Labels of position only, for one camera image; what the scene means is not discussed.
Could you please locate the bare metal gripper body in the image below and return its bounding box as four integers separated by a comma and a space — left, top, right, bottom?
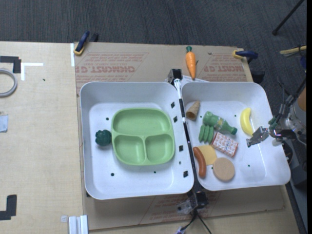
269, 117, 307, 143

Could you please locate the yellow banana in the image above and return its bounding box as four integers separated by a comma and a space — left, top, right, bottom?
239, 107, 255, 137

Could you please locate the white plastic tray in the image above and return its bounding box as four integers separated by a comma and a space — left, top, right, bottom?
181, 81, 292, 192
79, 81, 195, 200

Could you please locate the orange and white packet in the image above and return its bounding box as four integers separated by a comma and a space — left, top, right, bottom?
210, 131, 239, 158

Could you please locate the round tan biscuit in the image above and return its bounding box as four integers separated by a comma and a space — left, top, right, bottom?
212, 157, 236, 182

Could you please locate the green bottle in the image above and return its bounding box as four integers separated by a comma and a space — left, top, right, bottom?
202, 111, 238, 136

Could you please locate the yellow cheese slice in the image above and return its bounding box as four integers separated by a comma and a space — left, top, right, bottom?
196, 144, 218, 166

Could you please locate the green pea pod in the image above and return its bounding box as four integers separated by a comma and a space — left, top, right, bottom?
197, 124, 215, 143

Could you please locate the orange sausage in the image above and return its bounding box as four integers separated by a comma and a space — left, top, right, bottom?
192, 146, 207, 179

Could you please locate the thin black and white rod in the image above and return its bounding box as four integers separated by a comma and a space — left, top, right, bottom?
174, 79, 203, 195

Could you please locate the tan ice cream cone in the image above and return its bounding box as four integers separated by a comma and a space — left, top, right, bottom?
185, 100, 201, 121

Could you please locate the white paper sheet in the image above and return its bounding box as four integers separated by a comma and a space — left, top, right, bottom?
181, 75, 211, 83

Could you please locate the orange carrot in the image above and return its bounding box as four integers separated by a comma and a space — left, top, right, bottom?
185, 45, 199, 81

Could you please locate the green divided plate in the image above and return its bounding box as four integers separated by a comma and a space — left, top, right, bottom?
111, 107, 176, 166

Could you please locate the black tripod leg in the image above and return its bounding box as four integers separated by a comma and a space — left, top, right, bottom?
272, 0, 307, 36

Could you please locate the green broccoli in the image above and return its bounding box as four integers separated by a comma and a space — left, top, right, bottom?
95, 129, 113, 147

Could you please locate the brown cardboard board red print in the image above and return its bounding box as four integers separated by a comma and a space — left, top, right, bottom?
74, 42, 286, 231

